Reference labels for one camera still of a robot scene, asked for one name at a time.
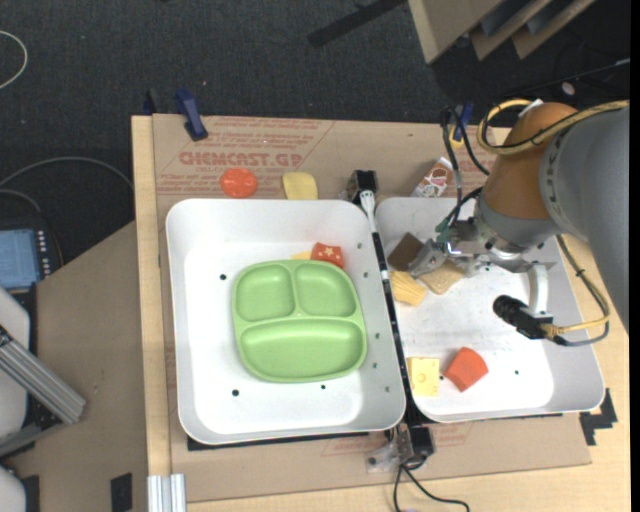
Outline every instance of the green plate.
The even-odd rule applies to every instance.
[[[232,314],[240,357],[265,380],[341,377],[367,352],[353,283],[330,263],[283,260],[245,268],[233,285]]]

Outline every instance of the white tray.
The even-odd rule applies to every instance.
[[[452,199],[392,198],[376,211],[385,253],[391,254],[405,233],[421,241],[435,235],[436,225],[451,211]],[[472,204],[460,218],[467,218]],[[553,262],[549,270],[549,311],[558,325],[582,322],[580,312],[554,239],[527,256],[529,261]],[[447,380],[439,382],[435,397],[413,400],[427,417],[453,422],[583,411],[597,407],[604,384],[591,346],[560,347],[529,340],[493,313],[493,301],[510,295],[529,302],[526,274],[496,266],[456,283],[446,294],[428,293],[419,307],[396,303],[405,357],[440,360],[444,370],[462,346],[477,351],[489,373],[460,392]],[[584,339],[585,331],[569,339]]]
[[[187,199],[166,221],[178,410],[204,444],[386,430],[405,395],[369,224],[345,201]],[[315,242],[339,245],[360,299],[368,350],[355,372],[326,382],[266,382],[242,364],[231,315],[234,278]]]

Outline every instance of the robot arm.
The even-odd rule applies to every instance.
[[[504,145],[490,146],[483,137],[487,123],[505,105],[527,108]],[[477,194],[473,218],[446,223],[410,265],[411,273],[433,271],[447,258],[526,272],[529,249],[569,233],[590,244],[628,332],[629,102],[582,112],[560,103],[505,105],[478,129],[479,143],[498,157]]]

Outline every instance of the black bracket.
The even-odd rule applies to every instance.
[[[611,401],[611,394],[607,388],[604,395],[604,400],[600,404],[600,414],[591,414],[590,412],[580,413],[580,423],[582,425],[582,431],[587,441],[587,445],[596,445],[596,429],[599,428],[613,428],[613,424],[618,421],[616,411],[613,408],[613,402]]]

